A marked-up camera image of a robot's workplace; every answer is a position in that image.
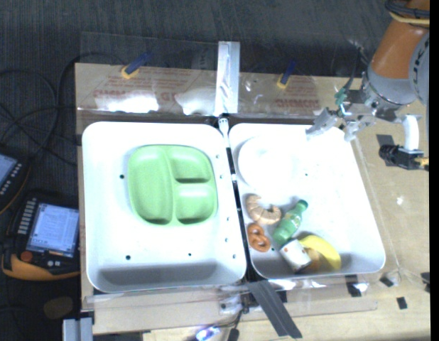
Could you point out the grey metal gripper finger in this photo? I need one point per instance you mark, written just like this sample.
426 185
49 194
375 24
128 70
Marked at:
324 121
356 126

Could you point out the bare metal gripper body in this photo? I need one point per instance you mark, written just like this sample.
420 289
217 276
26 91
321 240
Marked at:
363 105

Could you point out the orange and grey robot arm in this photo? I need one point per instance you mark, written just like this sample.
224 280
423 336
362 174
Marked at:
395 48

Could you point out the white plastic tray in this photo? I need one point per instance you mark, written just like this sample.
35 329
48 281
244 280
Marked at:
333 190
106 197

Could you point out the white round plate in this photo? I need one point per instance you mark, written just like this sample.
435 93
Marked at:
265 165

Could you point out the green plastic bottle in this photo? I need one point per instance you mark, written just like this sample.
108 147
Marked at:
287 226

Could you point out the tan toy croissant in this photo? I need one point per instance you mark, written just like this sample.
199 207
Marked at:
264 214

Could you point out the yellow banana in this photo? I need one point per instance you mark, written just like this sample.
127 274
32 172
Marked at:
327 250

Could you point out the brown toy pretzel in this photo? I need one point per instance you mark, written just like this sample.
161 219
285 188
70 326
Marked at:
263 244

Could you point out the brown cardboard board red print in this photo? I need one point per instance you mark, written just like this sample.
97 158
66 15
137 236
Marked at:
162 87

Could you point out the green divided plate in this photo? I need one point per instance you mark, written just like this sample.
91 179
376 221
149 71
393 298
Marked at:
152 183

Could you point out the black cylinder on white bracket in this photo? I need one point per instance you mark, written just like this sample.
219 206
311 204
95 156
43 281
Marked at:
400 155

